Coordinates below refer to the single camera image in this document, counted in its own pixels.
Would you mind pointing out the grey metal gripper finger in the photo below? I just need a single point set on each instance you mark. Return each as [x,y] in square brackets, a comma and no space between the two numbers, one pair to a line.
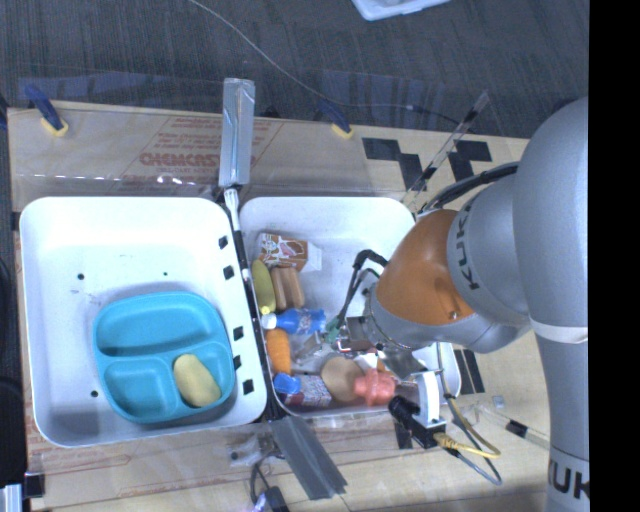
[317,342]
[307,355]

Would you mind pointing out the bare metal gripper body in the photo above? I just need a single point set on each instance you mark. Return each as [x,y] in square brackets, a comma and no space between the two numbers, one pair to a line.
[358,330]

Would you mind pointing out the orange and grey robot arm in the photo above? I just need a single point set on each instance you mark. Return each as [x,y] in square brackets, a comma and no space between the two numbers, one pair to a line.
[550,250]

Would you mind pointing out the blue bottle with white cap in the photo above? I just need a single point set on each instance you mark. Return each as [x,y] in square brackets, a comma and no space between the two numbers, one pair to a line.
[300,321]

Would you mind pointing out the orange toy carrot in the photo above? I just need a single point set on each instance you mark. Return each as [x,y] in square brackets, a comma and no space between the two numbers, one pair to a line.
[278,351]

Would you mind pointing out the small blue round item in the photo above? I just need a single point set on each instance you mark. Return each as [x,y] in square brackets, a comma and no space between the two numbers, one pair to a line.
[286,384]

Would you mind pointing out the red and white packet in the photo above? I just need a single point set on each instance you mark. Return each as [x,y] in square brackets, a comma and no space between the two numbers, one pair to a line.
[315,392]

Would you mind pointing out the tan round toy bread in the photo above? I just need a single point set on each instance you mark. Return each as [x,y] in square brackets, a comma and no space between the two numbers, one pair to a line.
[340,380]

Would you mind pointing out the pink toy figure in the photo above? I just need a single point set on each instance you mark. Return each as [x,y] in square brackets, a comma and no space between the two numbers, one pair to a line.
[375,387]

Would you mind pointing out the brown toy sausages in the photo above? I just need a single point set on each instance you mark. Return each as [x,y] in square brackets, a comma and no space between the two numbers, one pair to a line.
[287,287]

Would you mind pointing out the yellow toy corn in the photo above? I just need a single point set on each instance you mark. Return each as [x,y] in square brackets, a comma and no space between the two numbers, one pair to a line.
[263,287]

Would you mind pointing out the brown and white carton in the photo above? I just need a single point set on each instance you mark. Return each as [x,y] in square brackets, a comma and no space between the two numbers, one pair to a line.
[287,250]

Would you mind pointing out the white plastic tray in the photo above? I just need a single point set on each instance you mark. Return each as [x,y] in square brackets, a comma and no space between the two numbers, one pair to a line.
[125,240]
[340,225]

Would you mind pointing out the yellow oval toy food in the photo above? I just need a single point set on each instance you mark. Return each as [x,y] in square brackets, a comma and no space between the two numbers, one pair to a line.
[196,381]

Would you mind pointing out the blue divided plate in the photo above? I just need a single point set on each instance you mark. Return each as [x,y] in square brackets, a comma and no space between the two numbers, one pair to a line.
[150,335]

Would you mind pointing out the brown cardboard board red print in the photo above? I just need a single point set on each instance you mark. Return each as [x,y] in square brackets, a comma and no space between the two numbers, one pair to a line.
[150,470]

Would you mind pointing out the black cylinder on white bracket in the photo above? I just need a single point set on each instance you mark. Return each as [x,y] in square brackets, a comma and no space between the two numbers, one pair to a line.
[427,395]

